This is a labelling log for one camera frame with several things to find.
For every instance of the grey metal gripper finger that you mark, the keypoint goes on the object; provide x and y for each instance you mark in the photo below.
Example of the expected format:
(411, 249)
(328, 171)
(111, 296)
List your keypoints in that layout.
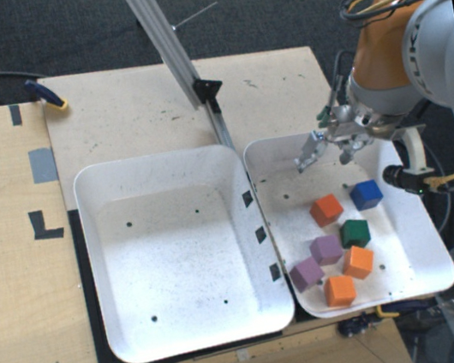
(350, 150)
(311, 152)

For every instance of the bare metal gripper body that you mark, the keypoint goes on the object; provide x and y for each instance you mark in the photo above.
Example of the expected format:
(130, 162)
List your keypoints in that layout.
(349, 124)

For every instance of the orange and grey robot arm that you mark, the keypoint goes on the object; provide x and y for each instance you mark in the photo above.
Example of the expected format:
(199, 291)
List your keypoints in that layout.
(426, 54)

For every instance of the blue cube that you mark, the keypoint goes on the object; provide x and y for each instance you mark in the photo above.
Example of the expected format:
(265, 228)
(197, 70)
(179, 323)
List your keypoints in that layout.
(366, 195)

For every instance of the orange cube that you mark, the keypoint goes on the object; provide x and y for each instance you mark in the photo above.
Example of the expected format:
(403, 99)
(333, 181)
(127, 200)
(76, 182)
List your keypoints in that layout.
(340, 291)
(358, 262)
(327, 211)

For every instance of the green cube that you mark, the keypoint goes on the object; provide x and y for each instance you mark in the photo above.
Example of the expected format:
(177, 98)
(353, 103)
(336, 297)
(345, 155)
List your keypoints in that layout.
(355, 233)

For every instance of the purple cube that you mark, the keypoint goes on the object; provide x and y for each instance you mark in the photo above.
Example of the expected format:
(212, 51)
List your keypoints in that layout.
(307, 274)
(326, 250)

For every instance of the white plastic tray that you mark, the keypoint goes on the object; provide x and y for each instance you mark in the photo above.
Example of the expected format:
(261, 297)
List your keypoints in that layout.
(172, 264)
(403, 241)

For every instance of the pale wood board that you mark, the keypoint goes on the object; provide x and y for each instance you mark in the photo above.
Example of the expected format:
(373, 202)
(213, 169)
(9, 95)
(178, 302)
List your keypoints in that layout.
(132, 114)

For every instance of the black cylinder on white bracket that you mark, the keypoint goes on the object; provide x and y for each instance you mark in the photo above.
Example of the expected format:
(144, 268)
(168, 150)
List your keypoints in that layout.
(402, 179)

